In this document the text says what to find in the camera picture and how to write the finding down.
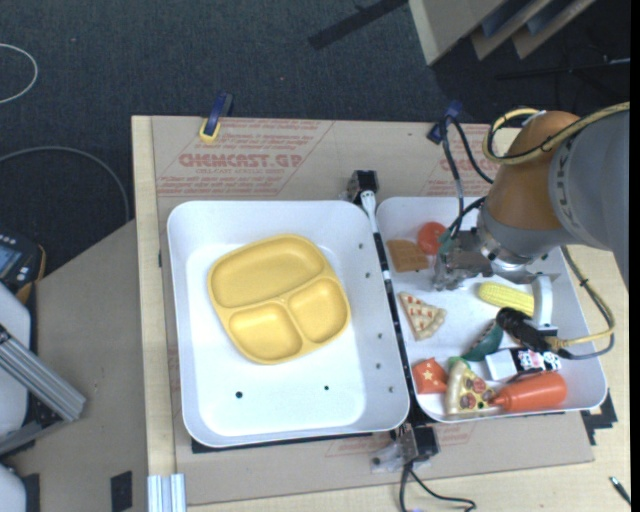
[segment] black pen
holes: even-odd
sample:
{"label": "black pen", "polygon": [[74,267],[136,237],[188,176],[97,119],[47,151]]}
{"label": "black pen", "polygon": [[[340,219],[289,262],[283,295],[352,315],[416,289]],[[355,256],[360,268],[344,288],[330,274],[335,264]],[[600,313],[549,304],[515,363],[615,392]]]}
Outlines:
{"label": "black pen", "polygon": [[611,480],[611,483],[616,488],[616,491],[618,491],[620,496],[622,496],[625,499],[625,501],[629,505],[631,505],[631,498],[627,494],[627,491],[625,490],[625,488],[622,487],[622,484],[618,481],[618,479],[615,476],[611,476],[611,477],[609,477],[609,480]]}

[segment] orange bottle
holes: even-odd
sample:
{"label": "orange bottle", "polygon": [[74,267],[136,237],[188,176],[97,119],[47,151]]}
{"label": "orange bottle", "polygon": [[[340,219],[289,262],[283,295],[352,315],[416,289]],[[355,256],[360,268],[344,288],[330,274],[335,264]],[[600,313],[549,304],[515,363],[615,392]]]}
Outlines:
{"label": "orange bottle", "polygon": [[558,372],[540,372],[502,388],[490,400],[507,412],[549,409],[560,404],[567,396],[567,383]]}

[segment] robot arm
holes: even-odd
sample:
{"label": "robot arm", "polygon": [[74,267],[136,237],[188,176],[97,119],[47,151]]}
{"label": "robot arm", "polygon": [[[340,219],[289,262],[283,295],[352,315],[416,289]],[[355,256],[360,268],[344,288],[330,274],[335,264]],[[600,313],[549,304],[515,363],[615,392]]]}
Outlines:
{"label": "robot arm", "polygon": [[480,208],[476,228],[443,244],[436,289],[455,289],[478,274],[515,283],[535,276],[527,265],[554,247],[582,244],[614,253],[629,288],[629,103],[578,118],[530,109]]}

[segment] yellow corn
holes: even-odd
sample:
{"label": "yellow corn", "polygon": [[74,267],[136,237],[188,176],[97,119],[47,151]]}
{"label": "yellow corn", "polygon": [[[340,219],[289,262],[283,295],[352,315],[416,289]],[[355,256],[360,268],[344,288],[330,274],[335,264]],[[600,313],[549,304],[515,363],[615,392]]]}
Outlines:
{"label": "yellow corn", "polygon": [[510,307],[533,315],[533,295],[510,286],[486,281],[478,288],[478,296],[494,306]]}

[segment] yellow plate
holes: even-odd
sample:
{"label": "yellow plate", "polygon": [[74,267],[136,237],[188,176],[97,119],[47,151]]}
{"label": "yellow plate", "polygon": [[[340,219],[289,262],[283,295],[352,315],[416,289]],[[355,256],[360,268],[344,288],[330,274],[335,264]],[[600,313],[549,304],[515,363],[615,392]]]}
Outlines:
{"label": "yellow plate", "polygon": [[207,284],[227,334],[249,359],[282,363],[325,346],[347,327],[346,293],[307,238],[279,235],[214,263]]}

